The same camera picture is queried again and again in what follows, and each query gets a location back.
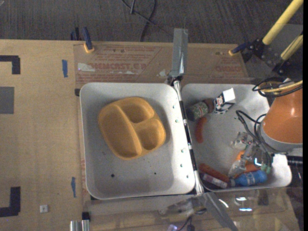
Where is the orange carrot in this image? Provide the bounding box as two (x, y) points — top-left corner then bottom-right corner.
(234, 150), (260, 179)

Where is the black cylinder on white bracket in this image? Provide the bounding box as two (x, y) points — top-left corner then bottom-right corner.
(285, 154), (304, 167)

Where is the green can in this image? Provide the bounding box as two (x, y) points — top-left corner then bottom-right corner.
(186, 99), (215, 122)

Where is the white carton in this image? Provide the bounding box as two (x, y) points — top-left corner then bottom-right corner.
(213, 88), (236, 116)

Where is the white plastic tray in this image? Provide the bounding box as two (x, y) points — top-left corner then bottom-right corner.
(79, 81), (196, 200)
(180, 83), (293, 193)

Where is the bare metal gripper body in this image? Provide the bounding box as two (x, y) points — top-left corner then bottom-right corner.
(242, 140), (274, 174)

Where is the blue bottle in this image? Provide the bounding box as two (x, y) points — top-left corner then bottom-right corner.
(229, 169), (268, 188)

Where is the dark packet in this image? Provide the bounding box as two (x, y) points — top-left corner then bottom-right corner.
(200, 172), (230, 190)

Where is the orange divided plate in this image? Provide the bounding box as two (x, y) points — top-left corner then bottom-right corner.
(97, 96), (167, 161)

